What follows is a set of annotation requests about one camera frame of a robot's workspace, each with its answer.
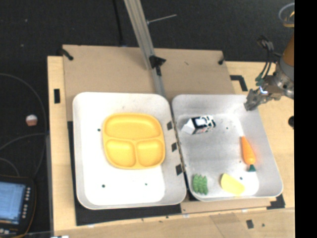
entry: orange cylinder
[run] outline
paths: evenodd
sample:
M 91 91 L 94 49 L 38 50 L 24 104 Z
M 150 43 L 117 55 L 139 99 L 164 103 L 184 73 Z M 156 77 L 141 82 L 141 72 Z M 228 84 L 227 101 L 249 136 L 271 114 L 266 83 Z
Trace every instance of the orange cylinder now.
M 286 64 L 294 67 L 294 33 L 284 50 L 282 58 Z

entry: black floor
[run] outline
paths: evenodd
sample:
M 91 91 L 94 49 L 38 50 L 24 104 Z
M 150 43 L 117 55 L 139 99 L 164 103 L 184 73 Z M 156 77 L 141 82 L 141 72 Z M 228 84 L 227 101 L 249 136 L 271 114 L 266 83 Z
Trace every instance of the black floor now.
M 150 24 L 156 48 L 222 50 L 226 60 L 264 61 L 257 45 L 265 35 L 282 53 L 293 30 L 278 18 L 295 0 L 141 0 L 148 20 L 177 14 Z M 22 176 L 32 176 L 49 132 L 47 56 L 63 44 L 137 46 L 123 0 L 0 0 L 0 158 Z M 114 3 L 117 6 L 117 24 Z M 42 112 L 43 103 L 46 118 Z M 39 123 L 28 127 L 25 117 Z M 0 174 L 16 175 L 0 161 Z M 38 203 L 31 232 L 50 229 L 46 156 L 35 177 Z

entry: black cable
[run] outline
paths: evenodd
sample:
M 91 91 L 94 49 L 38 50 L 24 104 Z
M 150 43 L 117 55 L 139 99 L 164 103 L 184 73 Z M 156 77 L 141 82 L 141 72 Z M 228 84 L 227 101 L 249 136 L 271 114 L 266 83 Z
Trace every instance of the black cable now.
M 265 36 L 263 36 L 263 35 L 260 36 L 260 38 L 258 39 L 258 44 L 262 48 L 266 49 L 266 53 L 267 53 L 264 68 L 257 78 L 257 81 L 262 81 L 267 77 L 267 75 L 270 71 L 271 65 L 272 65 L 272 59 L 270 57 L 270 54 L 275 55 L 275 53 L 274 53 L 273 43 L 271 41 L 269 41 Z
M 42 109 L 42 112 L 43 112 L 44 130 L 45 131 L 44 131 L 44 133 L 36 133 L 36 135 L 41 134 L 41 135 L 46 135 L 46 136 L 44 137 L 43 151 L 42 151 L 38 166 L 36 167 L 36 170 L 35 170 L 34 174 L 32 175 L 32 178 L 35 178 L 37 173 L 38 173 L 38 171 L 39 171 L 39 169 L 40 169 L 41 163 L 43 161 L 44 152 L 45 152 L 45 148 L 46 148 L 46 142 L 47 142 L 48 122 L 47 122 L 47 116 L 46 116 L 46 112 L 45 112 L 45 108 L 44 108 L 43 102 L 42 102 L 40 96 L 38 95 L 38 93 L 33 89 L 33 87 L 30 84 L 28 84 L 26 81 L 24 81 L 23 79 L 21 79 L 19 77 L 16 77 L 16 76 L 13 76 L 13 75 L 10 75 L 10 74 L 5 74 L 5 73 L 0 73 L 0 76 L 10 77 L 10 78 L 16 79 L 16 80 L 20 81 L 21 83 L 23 83 L 24 85 L 26 85 L 34 93 L 34 95 L 36 96 L 36 98 L 38 99 L 38 101 L 39 101 L 39 103 L 41 105 L 41 109 Z M 0 150 L 3 149 L 5 146 L 7 146 L 8 144 L 10 144 L 12 142 L 15 142 L 15 141 L 20 140 L 22 138 L 33 136 L 33 135 L 35 135 L 35 134 L 25 135 L 25 136 L 21 136 L 19 138 L 16 138 L 16 139 L 12 140 L 11 142 L 6 143 L 4 146 L 2 146 L 0 148 Z
M 117 8 L 117 4 L 115 0 L 112 0 L 112 5 L 113 5 L 113 9 L 114 9 L 114 15 L 115 15 L 115 20 L 117 23 L 117 27 L 118 27 L 118 33 L 119 33 L 119 43 L 121 46 L 125 46 L 125 42 L 123 40 L 123 35 L 122 35 L 122 29 L 121 29 L 121 23 L 120 23 L 120 18 L 119 18 L 119 13 L 118 13 L 118 8 Z
M 7 162 L 8 164 L 10 164 L 10 165 L 13 167 L 13 169 L 15 170 L 16 175 L 17 175 L 18 177 L 20 176 L 19 170 L 16 168 L 16 166 L 15 166 L 11 161 L 6 160 L 6 159 L 1 158 L 1 157 L 0 157 L 0 161 L 4 161 L 4 162 Z

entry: gray metal tray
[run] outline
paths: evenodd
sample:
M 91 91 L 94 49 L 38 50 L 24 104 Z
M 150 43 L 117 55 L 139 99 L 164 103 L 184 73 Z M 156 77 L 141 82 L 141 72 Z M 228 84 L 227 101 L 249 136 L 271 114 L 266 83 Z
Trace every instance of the gray metal tray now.
M 246 111 L 244 95 L 179 95 L 172 101 L 180 150 L 191 193 L 200 201 L 275 197 L 283 189 L 280 174 L 258 110 Z M 212 115 L 216 127 L 206 133 L 181 131 L 189 118 Z M 248 172 L 240 137 L 245 135 L 256 155 L 256 172 Z M 235 196 L 220 185 L 223 173 L 240 181 L 245 191 Z M 208 194 L 193 190 L 194 175 L 206 176 Z
M 165 160 L 155 168 L 124 170 L 106 159 L 102 128 L 115 113 L 144 113 L 161 124 Z M 186 196 L 177 140 L 168 101 L 157 94 L 78 94 L 73 100 L 76 188 L 79 202 L 89 209 L 173 205 Z

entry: yellow lemon slice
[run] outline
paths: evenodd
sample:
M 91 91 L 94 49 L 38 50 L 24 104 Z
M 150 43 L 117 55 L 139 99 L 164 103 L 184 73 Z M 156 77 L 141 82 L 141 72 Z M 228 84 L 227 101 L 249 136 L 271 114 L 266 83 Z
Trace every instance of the yellow lemon slice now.
M 245 190 L 243 184 L 228 174 L 222 175 L 220 184 L 223 190 L 235 194 L 236 196 L 241 195 Z

